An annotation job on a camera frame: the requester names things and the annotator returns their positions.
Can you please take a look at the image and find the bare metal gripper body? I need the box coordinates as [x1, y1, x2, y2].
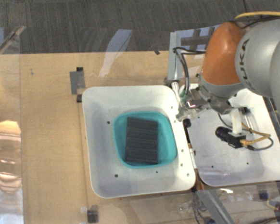
[185, 84, 233, 118]

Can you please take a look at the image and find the teal bowl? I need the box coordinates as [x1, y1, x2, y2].
[111, 108, 179, 171]

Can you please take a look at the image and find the black ribbed rectangular block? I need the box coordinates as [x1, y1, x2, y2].
[121, 115, 162, 168]

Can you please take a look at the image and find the white plastic tray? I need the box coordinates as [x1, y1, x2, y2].
[178, 75, 280, 189]
[80, 79, 198, 200]

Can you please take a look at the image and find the black cylinder on white bracket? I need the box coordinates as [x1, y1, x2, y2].
[213, 108, 247, 150]

